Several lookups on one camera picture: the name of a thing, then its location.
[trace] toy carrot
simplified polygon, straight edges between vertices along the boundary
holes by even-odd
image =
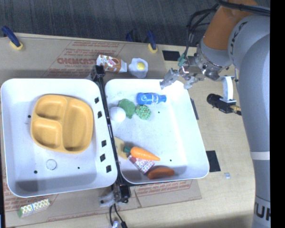
[[[150,160],[150,161],[160,161],[161,159],[156,155],[140,148],[140,147],[132,147],[129,148],[125,146],[123,148],[123,152],[130,153],[133,157],[143,159],[143,160]]]

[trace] toy bottle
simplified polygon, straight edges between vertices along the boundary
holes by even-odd
[[[155,105],[159,102],[166,102],[166,95],[159,95],[157,93],[138,93],[136,101],[140,105]]]

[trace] white egg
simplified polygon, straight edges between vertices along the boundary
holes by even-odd
[[[126,117],[125,110],[118,106],[114,106],[110,109],[110,115],[112,120],[119,123],[121,123]]]

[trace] yellow clamp tip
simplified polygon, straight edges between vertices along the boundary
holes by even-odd
[[[149,47],[149,50],[150,50],[152,53],[157,52],[157,48],[154,50],[154,49],[152,48],[152,46],[151,46],[150,43],[149,43],[148,47]]]
[[[21,50],[23,48],[23,44],[19,41],[20,46],[16,46],[14,43],[12,43],[11,41],[9,42],[9,44],[16,50]]]

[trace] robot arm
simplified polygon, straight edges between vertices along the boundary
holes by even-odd
[[[240,109],[256,179],[252,227],[267,228],[271,227],[270,9],[258,7],[254,0],[221,0],[221,4],[197,47],[197,53],[193,57],[185,55],[181,58],[179,70],[171,69],[160,84],[162,88],[169,86],[179,76],[186,80],[186,89],[205,78],[221,81],[219,73],[231,64],[240,72]]]

